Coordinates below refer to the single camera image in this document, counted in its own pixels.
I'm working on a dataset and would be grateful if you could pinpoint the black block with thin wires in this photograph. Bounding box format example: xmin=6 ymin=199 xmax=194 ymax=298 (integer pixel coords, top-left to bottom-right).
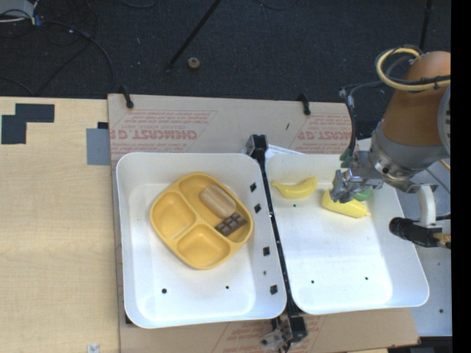
xmin=286 ymin=315 xmax=307 ymax=344
xmin=245 ymin=134 xmax=268 ymax=157

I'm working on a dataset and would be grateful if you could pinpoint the white plastic tray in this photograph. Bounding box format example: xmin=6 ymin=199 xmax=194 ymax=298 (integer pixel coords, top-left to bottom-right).
xmin=116 ymin=151 xmax=288 ymax=329
xmin=264 ymin=153 xmax=431 ymax=316

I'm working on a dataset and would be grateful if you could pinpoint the yellow banana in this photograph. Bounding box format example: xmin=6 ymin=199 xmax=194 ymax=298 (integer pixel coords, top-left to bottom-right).
xmin=270 ymin=175 xmax=319 ymax=199

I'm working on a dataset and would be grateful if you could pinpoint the white paper sheet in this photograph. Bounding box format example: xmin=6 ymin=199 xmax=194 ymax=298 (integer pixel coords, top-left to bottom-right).
xmin=265 ymin=143 xmax=307 ymax=158

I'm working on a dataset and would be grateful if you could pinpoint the yellow corn cob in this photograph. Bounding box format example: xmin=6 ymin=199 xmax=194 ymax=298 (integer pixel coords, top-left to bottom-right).
xmin=321 ymin=188 xmax=372 ymax=219

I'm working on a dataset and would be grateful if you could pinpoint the black cylinder on white bracket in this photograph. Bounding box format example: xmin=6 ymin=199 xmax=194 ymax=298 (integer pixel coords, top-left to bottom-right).
xmin=389 ymin=183 xmax=452 ymax=249

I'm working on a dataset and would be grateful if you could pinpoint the thin black rod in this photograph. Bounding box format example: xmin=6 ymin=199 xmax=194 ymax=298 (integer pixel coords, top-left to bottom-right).
xmin=254 ymin=148 xmax=303 ymax=331

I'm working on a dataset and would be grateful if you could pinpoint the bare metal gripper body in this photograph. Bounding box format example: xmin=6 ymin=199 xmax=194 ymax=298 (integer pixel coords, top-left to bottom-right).
xmin=333 ymin=151 xmax=419 ymax=195

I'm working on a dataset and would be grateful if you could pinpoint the brown chocolate bar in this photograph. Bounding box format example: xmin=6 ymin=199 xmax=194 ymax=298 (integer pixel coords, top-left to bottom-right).
xmin=213 ymin=212 xmax=249 ymax=238

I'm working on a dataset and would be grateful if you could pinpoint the yellow divided plate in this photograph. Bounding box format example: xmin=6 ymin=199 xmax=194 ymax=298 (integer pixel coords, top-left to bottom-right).
xmin=149 ymin=171 xmax=255 ymax=271

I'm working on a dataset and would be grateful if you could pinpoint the tan bread bun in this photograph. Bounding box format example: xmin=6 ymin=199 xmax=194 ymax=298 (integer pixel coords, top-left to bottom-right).
xmin=199 ymin=185 xmax=238 ymax=220

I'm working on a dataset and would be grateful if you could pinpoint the brown cardboard board red print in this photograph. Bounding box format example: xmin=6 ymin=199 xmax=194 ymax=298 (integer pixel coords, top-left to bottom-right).
xmin=106 ymin=93 xmax=422 ymax=353

